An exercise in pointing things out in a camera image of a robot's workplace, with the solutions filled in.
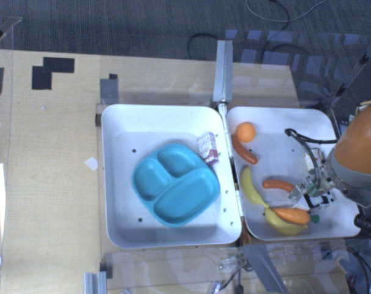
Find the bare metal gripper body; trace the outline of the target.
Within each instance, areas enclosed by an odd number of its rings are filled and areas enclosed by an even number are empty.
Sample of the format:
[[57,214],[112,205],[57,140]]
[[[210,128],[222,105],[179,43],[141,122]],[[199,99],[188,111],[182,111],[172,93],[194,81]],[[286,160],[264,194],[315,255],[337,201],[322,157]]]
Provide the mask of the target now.
[[305,180],[299,185],[302,195],[317,197],[327,194],[334,188],[333,177],[328,170],[327,164],[307,171]]

